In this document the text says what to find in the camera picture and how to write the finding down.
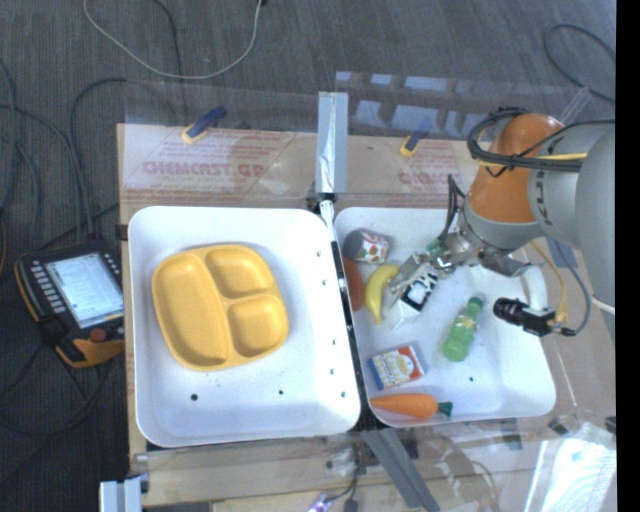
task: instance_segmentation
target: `gray floor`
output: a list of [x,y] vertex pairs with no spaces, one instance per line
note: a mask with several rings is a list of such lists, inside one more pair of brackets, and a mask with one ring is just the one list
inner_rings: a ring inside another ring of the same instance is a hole
[[[256,6],[252,0],[88,0],[87,5],[96,21],[141,59],[181,75],[211,73],[240,55],[251,37]],[[358,101],[393,105],[406,99],[406,77],[558,88],[564,95],[549,106],[556,112],[582,85],[592,92],[584,114],[613,118],[616,11],[613,0],[268,0],[255,46],[242,63],[215,78],[183,81],[189,84],[185,88],[160,90],[177,91],[172,121],[178,123],[193,118],[198,102],[189,95],[196,88],[246,89],[263,92],[256,97],[266,98],[265,104],[244,105],[246,115],[234,121],[312,129],[313,114],[291,119],[282,101],[269,94],[313,97],[342,87]],[[547,52],[544,34],[552,27]],[[3,2],[0,64],[17,106],[12,124],[11,94],[0,78],[0,197],[9,190],[0,205],[7,236],[0,274],[0,508],[97,510],[98,482],[127,472],[123,358],[75,371],[48,348],[38,350],[39,333],[21,306],[11,266],[25,251],[77,238],[69,140],[77,147],[96,234],[116,242],[115,124],[140,117],[167,122],[162,100],[145,85],[180,82],[144,68],[100,34],[81,0]],[[395,77],[393,87],[382,92],[363,87],[372,73]],[[336,79],[345,76],[360,77],[360,85],[351,90]],[[365,133],[367,127],[359,130]],[[15,175],[7,143],[11,133],[22,151]],[[398,127],[382,118],[376,133],[395,135]],[[17,385],[9,388],[12,382]]]

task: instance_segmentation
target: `orange divided plate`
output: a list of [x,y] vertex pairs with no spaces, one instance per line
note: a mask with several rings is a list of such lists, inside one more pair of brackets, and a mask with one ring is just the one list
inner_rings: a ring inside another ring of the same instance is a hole
[[154,270],[153,303],[164,339],[188,368],[220,370],[278,349],[289,322],[266,261],[243,245],[170,256]]

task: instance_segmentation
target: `green bottle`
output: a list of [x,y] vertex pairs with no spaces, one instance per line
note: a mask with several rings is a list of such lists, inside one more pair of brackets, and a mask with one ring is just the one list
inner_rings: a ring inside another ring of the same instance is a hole
[[447,339],[442,344],[442,353],[449,361],[464,361],[469,355],[469,345],[473,341],[478,327],[478,313],[484,302],[471,297],[467,306],[456,316]]

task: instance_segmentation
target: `banana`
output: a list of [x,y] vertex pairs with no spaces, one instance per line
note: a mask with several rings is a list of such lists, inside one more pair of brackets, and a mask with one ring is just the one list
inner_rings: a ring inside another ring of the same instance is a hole
[[382,322],[382,316],[380,315],[382,293],[389,284],[389,281],[398,275],[399,271],[400,267],[393,263],[380,265],[373,271],[373,274],[369,276],[367,284],[364,287],[364,305],[371,311],[374,321],[377,324]]

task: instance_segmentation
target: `orange carrot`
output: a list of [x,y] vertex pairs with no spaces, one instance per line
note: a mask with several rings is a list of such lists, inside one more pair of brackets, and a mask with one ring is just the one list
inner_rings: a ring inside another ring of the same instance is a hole
[[350,258],[342,258],[342,266],[347,278],[347,286],[349,287],[349,298],[351,299],[351,307],[354,311],[358,311],[364,302],[364,283],[360,275],[358,264]]
[[373,407],[424,420],[438,411],[438,402],[426,393],[385,395],[369,400]]

